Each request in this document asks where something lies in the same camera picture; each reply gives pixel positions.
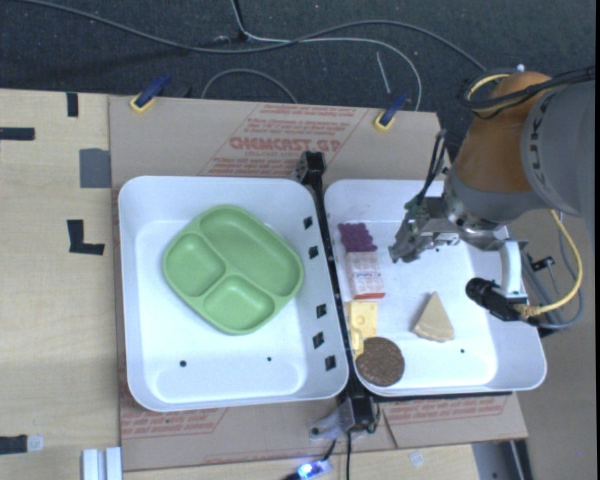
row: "white tray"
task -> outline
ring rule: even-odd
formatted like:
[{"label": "white tray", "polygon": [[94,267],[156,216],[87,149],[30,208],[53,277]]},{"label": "white tray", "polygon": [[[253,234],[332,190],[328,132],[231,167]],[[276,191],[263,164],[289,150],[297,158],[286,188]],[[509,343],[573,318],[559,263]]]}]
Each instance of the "white tray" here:
[{"label": "white tray", "polygon": [[[377,335],[394,341],[405,358],[402,379],[378,387],[360,377],[373,393],[386,397],[526,390],[544,379],[546,361],[537,331],[522,322],[502,322],[465,295],[473,277],[500,280],[497,252],[481,252],[464,242],[394,264],[388,247],[404,218],[404,204],[422,181],[341,180],[325,195],[343,302],[352,299],[338,224],[363,222],[378,247],[385,290],[378,299]],[[427,195],[439,195],[435,182]],[[411,332],[429,294],[437,291],[455,328],[455,339],[438,343]]]},{"label": "white tray", "polygon": [[[347,358],[305,187],[279,179],[144,176],[123,186],[118,204],[127,377],[141,405],[176,411],[329,398],[342,390]],[[303,261],[294,299],[247,335],[227,335],[202,320],[161,270],[173,237],[220,204],[252,213]]]}]

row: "light wood surface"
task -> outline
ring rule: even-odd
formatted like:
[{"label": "light wood surface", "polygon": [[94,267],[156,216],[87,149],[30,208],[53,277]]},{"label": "light wood surface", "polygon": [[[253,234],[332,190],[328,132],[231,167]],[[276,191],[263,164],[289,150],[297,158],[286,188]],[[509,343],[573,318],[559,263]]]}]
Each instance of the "light wood surface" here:
[{"label": "light wood surface", "polygon": [[[0,436],[39,434],[40,452],[0,456],[0,480],[78,479],[80,452],[119,445],[111,191],[82,189],[79,151],[108,149],[107,97],[0,90],[0,126],[34,127],[0,145]],[[66,221],[82,219],[103,256],[69,253]],[[354,453],[352,478],[478,479],[470,445]],[[277,479],[299,460],[134,472],[164,478]],[[334,456],[345,478],[344,456]]]}]

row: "green plate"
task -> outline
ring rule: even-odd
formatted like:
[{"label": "green plate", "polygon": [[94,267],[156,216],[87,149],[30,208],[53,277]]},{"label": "green plate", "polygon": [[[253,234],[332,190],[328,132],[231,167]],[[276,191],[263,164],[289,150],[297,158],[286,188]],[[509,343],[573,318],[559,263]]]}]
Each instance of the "green plate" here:
[{"label": "green plate", "polygon": [[271,320],[304,279],[302,260],[249,212],[215,206],[169,244],[162,271],[171,288],[211,325],[246,334]]}]

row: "white cable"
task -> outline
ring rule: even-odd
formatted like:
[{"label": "white cable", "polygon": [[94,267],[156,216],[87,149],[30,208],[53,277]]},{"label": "white cable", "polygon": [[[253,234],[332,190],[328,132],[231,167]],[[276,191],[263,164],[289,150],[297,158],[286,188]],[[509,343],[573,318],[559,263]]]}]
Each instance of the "white cable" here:
[{"label": "white cable", "polygon": [[[242,23],[242,20],[240,19],[240,13],[238,12],[238,7],[236,6],[235,1],[234,0],[230,0],[230,1],[231,1],[231,7],[233,9],[233,14],[234,14],[236,22],[238,24],[238,28],[240,29],[240,32],[242,32],[249,39],[252,39],[253,41],[264,42],[264,43],[290,43],[291,42],[289,39],[259,37],[259,36],[256,36],[255,34],[252,34],[251,32],[249,32],[244,27],[244,24]],[[398,48],[396,48],[395,46],[393,46],[389,43],[385,43],[383,41],[378,41],[376,39],[367,39],[367,38],[362,38],[362,37],[320,37],[320,38],[314,38],[314,39],[303,39],[302,41],[300,41],[300,43],[314,43],[314,42],[318,42],[318,41],[322,41],[322,42],[342,41],[342,42],[358,42],[358,43],[374,44],[376,46],[382,46],[384,48],[388,48],[389,50],[394,52],[396,55],[401,57],[407,64],[409,64],[409,67],[411,68],[411,70],[413,71],[413,74],[416,77],[416,81],[418,84],[418,97],[416,99],[416,104],[414,105],[413,110],[414,111],[419,110],[420,102],[422,100],[422,80],[420,79],[420,73],[418,72],[418,69],[415,67],[415,65],[413,64],[411,59],[409,57],[407,57],[402,51],[398,50]]]}]

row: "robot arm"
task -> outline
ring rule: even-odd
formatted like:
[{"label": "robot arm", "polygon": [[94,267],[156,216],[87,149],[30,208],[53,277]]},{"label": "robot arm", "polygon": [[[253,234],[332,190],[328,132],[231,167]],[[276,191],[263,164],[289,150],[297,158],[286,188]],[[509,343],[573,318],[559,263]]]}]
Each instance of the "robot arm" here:
[{"label": "robot arm", "polygon": [[[482,85],[495,80],[500,83],[487,100],[471,101]],[[463,102],[477,118],[447,172],[442,196],[424,197],[428,179],[423,192],[407,203],[389,248],[393,261],[412,262],[427,249],[461,240],[503,253],[510,244],[500,230],[538,208],[582,217],[595,245],[595,69],[553,79],[534,72],[488,73],[468,86]],[[440,168],[432,160],[430,175]],[[503,254],[503,261],[511,258]],[[518,317],[507,312],[521,304],[518,290],[489,284],[472,280],[467,294],[485,307],[504,300],[498,316]],[[491,295],[496,298],[487,304]]]}]

